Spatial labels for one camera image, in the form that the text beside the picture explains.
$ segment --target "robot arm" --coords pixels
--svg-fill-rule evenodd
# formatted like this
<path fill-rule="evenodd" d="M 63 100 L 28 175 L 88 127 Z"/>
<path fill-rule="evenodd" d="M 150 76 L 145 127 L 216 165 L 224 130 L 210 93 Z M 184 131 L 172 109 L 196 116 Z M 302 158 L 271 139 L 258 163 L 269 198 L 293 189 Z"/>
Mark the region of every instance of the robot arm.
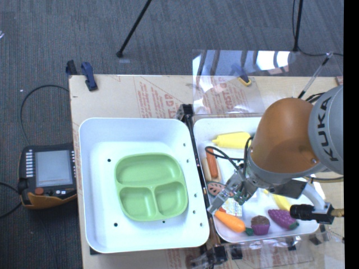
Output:
<path fill-rule="evenodd" d="M 242 205 L 258 188 L 265 188 L 291 198 L 304 194 L 314 205 L 292 206 L 292 217 L 331 224 L 331 204 L 324 202 L 312 186 L 296 179 L 322 171 L 344 175 L 343 85 L 324 93 L 314 106 L 285 98 L 268 107 L 246 149 L 243 171 L 228 179 L 208 211 L 213 214 L 229 192 Z"/>

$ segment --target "dark gray fabric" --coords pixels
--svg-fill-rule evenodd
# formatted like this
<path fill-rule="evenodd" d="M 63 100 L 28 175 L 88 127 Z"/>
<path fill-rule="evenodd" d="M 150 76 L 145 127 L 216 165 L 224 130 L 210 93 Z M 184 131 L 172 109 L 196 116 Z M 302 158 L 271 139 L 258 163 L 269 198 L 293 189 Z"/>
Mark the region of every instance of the dark gray fabric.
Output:
<path fill-rule="evenodd" d="M 292 50 L 293 0 L 153 0 L 124 50 L 116 56 L 147 0 L 0 0 L 0 181 L 17 183 L 26 146 L 21 102 L 32 89 L 67 87 L 66 63 L 96 74 L 191 75 L 192 50 Z M 299 47 L 343 54 L 344 0 L 303 0 Z M 343 68 L 343 57 L 335 55 Z M 313 67 L 317 68 L 317 59 Z M 32 144 L 72 139 L 66 91 L 43 88 L 24 105 Z M 19 201 L 0 185 L 0 215 Z M 0 268 L 81 268 L 76 201 L 41 211 L 19 207 L 0 219 Z"/>

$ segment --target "green divided tray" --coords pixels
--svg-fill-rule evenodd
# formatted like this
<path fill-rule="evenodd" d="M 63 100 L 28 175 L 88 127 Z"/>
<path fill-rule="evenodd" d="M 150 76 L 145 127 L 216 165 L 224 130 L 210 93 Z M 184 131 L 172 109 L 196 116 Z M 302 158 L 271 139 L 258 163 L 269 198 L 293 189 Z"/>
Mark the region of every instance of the green divided tray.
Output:
<path fill-rule="evenodd" d="M 129 218 L 153 221 L 177 216 L 188 205 L 178 161 L 163 153 L 128 155 L 115 167 L 119 204 Z"/>

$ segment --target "table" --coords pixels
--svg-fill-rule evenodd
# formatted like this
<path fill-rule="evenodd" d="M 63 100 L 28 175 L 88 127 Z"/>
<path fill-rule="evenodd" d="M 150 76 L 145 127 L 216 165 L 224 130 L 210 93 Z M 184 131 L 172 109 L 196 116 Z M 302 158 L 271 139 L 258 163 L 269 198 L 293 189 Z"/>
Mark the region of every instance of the table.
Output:
<path fill-rule="evenodd" d="M 278 99 L 297 96 L 309 77 L 251 77 L 256 99 L 267 108 Z M 81 231 L 82 260 L 85 269 L 90 268 L 191 268 L 191 260 L 201 256 L 199 248 L 167 249 L 158 251 L 128 252 L 116 254 L 91 254 L 85 236 L 84 200 L 81 184 L 79 127 L 91 117 L 118 118 L 173 118 L 181 104 L 194 102 L 193 76 L 141 76 L 95 75 L 98 90 L 89 91 L 86 77 L 70 76 L 70 100 L 73 142 L 77 168 L 77 196 Z M 338 85 L 336 77 L 318 77 L 306 96 L 328 91 Z M 328 201 L 334 208 L 344 208 L 343 183 L 322 184 Z M 345 268 L 344 218 L 336 218 L 328 226 L 332 239 L 319 245 L 302 246 L 295 259 L 280 252 L 264 252 L 261 255 L 243 255 L 242 259 L 228 260 L 215 268 Z"/>

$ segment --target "purple eggplant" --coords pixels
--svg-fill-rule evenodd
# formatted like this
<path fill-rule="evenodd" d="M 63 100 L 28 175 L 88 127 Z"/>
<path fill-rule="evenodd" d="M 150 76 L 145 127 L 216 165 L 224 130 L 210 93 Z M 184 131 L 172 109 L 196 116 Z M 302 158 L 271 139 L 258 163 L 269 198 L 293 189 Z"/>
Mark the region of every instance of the purple eggplant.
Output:
<path fill-rule="evenodd" d="M 298 221 L 291 216 L 288 210 L 270 209 L 268 214 L 282 228 L 293 230 L 299 226 Z"/>

